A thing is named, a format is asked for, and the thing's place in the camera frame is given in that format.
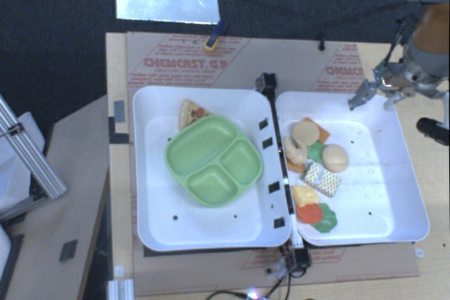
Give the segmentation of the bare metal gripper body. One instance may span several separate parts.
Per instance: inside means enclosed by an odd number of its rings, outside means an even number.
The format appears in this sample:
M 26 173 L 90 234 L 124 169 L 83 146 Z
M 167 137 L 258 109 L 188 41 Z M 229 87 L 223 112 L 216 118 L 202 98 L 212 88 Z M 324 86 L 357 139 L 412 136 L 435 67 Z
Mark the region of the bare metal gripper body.
M 384 92 L 400 92 L 409 97 L 419 93 L 425 97 L 440 97 L 437 86 L 440 78 L 433 77 L 419 67 L 407 68 L 403 65 L 388 65 L 381 77 Z

